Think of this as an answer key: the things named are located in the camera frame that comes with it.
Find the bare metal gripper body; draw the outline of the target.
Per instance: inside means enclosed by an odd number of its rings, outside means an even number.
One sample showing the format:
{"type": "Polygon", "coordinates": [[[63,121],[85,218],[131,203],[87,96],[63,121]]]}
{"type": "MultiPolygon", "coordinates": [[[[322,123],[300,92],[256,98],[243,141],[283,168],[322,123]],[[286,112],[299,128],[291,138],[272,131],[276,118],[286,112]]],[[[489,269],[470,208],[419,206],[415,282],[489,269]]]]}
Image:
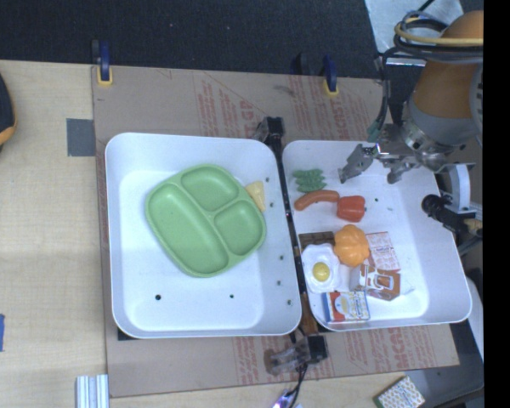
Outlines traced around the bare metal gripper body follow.
{"type": "Polygon", "coordinates": [[[377,138],[376,158],[386,167],[392,160],[407,159],[437,172],[455,146],[442,144],[422,131],[412,120],[384,124],[377,138]]]}

